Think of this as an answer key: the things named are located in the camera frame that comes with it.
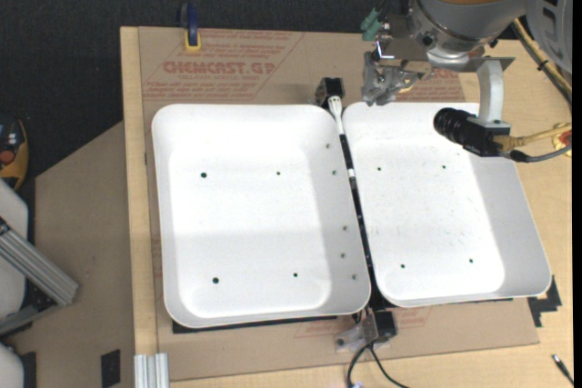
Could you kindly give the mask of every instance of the cardboard sheet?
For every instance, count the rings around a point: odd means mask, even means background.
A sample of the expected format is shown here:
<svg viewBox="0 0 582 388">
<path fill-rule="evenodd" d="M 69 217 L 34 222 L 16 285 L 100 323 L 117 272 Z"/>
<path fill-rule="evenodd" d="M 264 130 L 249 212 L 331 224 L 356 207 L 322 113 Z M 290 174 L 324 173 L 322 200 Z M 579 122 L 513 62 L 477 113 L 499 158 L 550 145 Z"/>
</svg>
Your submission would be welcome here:
<svg viewBox="0 0 582 388">
<path fill-rule="evenodd" d="M 202 30 L 202 49 L 189 53 L 175 28 L 139 28 L 156 319 L 159 352 L 169 355 L 173 381 L 347 363 L 333 335 L 353 325 L 349 316 L 174 334 L 162 289 L 161 244 L 151 121 L 171 103 L 301 104 L 312 102 L 322 77 L 342 77 L 344 106 L 359 101 L 363 54 L 359 35 Z M 400 100 L 463 101 L 457 74 L 437 70 Z M 378 354 L 424 354 L 532 344 L 538 341 L 527 301 L 462 303 L 395 309 L 399 336 Z"/>
</svg>

